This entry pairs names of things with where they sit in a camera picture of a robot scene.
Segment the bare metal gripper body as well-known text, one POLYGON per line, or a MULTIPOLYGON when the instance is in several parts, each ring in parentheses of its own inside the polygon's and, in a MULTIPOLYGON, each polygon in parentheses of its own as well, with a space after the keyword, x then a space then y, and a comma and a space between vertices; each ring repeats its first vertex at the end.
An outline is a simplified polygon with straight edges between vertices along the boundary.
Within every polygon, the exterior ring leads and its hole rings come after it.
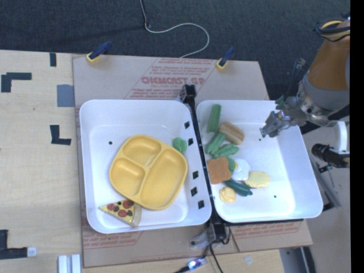
POLYGON ((328 96, 298 92, 295 96, 280 97, 280 122, 283 126, 304 126, 307 122, 326 126, 331 114, 332 100, 328 96))

